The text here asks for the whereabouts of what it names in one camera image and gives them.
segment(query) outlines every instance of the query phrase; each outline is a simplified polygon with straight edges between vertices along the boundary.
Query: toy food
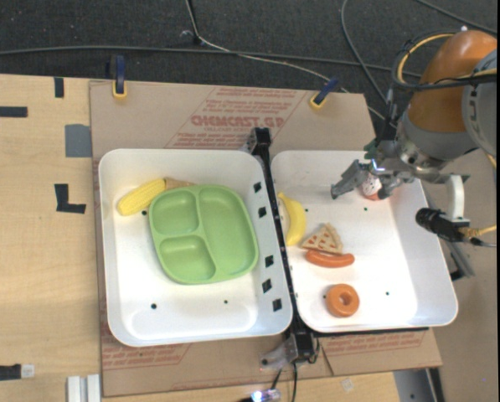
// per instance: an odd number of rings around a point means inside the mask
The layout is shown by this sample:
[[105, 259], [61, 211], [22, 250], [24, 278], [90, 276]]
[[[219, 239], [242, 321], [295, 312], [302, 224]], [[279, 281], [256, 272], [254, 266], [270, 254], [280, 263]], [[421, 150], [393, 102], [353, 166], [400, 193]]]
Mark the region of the toy food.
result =
[[175, 188], [191, 186], [193, 183], [182, 182], [174, 178], [157, 178], [151, 182], [144, 183], [131, 192], [127, 193], [117, 203], [117, 211], [123, 216], [130, 216], [147, 209], [151, 201], [160, 193]]
[[372, 174], [369, 174], [365, 181], [361, 183], [361, 191], [363, 195], [372, 200], [379, 200], [378, 191], [382, 188], [380, 179]]
[[323, 253], [320, 250], [308, 250], [306, 259], [312, 264], [324, 266], [326, 268], [340, 268], [353, 264], [355, 261], [352, 253], [345, 253], [344, 255], [330, 255]]
[[279, 192], [277, 198], [280, 200], [280, 206], [284, 205], [289, 215], [285, 244], [297, 245], [306, 233], [306, 212], [298, 201], [287, 197], [283, 192]]
[[331, 254], [342, 254], [343, 242], [331, 224], [324, 224], [302, 243], [302, 248], [320, 250]]
[[335, 285], [326, 294], [326, 307], [335, 317], [350, 317], [359, 308], [359, 295], [350, 285]]

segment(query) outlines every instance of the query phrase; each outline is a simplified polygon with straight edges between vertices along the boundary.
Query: toy pizza slice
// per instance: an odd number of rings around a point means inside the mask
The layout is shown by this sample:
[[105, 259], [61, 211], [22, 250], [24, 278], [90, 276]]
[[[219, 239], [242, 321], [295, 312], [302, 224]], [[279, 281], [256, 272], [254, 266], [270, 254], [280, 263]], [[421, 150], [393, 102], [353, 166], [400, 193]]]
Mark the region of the toy pizza slice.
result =
[[331, 224], [324, 224], [302, 243], [303, 249], [320, 250], [331, 254], [343, 253], [341, 237]]

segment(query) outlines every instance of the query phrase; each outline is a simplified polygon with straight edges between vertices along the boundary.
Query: yellow banana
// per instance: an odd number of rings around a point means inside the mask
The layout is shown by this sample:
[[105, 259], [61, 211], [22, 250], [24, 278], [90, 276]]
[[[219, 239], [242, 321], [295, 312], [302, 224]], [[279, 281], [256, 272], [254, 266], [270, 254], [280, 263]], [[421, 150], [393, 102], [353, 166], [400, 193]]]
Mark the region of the yellow banana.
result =
[[283, 192], [277, 194], [277, 198], [285, 205], [289, 215], [289, 227], [286, 231], [285, 244], [297, 245], [306, 233], [306, 212], [302, 205], [295, 199], [287, 197]]

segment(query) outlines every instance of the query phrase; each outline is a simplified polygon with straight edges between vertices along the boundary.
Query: cardboard sheet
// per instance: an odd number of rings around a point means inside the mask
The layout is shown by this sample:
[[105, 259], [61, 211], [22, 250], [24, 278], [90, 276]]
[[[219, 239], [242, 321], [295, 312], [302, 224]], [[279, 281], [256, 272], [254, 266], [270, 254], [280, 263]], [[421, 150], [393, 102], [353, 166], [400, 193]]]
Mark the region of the cardboard sheet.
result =
[[[276, 373], [261, 369], [259, 356], [282, 336], [151, 348], [116, 341], [106, 320], [97, 181], [102, 156], [117, 148], [240, 149], [257, 126], [271, 129], [272, 156], [294, 149], [362, 150], [372, 140], [362, 95], [332, 93], [315, 111], [308, 105], [314, 93], [127, 82], [127, 97], [117, 99], [110, 81], [90, 82], [104, 396], [269, 383]], [[300, 379], [441, 365], [431, 330], [321, 338], [321, 345], [317, 362], [303, 366]]]

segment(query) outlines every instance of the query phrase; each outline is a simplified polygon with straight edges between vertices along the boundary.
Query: yellow corn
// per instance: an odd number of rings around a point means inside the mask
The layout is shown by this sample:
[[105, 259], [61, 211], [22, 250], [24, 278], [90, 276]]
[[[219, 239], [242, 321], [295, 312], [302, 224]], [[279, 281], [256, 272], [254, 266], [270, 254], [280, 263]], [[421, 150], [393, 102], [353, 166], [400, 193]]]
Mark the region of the yellow corn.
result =
[[163, 178], [144, 183], [131, 192], [127, 193], [117, 203], [117, 211], [123, 216], [129, 216], [146, 209], [151, 201], [166, 189], [166, 181]]

